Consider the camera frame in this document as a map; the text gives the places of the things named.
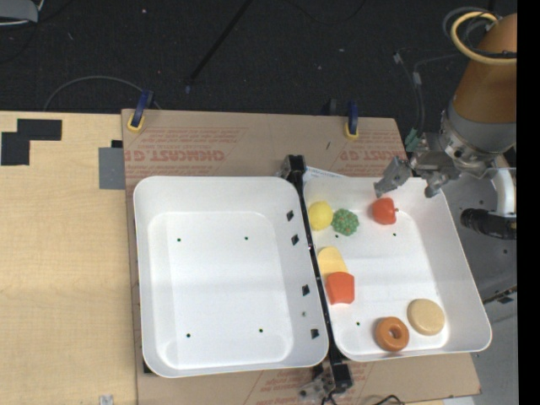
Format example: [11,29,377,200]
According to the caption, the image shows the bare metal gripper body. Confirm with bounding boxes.
[408,111,501,181]

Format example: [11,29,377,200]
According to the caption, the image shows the yellow lemon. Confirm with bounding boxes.
[307,201,334,231]

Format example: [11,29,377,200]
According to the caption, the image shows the white plastic tray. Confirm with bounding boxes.
[301,170,494,363]
[132,175,330,379]

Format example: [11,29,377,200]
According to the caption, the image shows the orange bell pepper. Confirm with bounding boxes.
[371,197,400,226]

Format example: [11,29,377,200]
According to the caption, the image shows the yellow cheese slice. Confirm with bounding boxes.
[316,246,349,281]

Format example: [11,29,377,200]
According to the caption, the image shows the beige round biscuit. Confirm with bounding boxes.
[406,298,446,337]

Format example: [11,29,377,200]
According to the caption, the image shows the brown cardboard board red print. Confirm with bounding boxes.
[121,108,483,405]

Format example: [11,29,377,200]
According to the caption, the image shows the orange fries carton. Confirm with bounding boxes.
[324,271,356,306]

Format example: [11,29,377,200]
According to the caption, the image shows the green peas cluster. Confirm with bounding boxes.
[330,208,360,237]

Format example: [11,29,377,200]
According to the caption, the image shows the thin black rod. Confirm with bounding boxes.
[290,170,345,375]

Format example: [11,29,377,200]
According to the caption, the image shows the black cylinder on white bracket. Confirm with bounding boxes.
[460,166,517,240]

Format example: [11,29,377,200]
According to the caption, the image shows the brown doughnut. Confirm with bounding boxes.
[374,316,411,353]

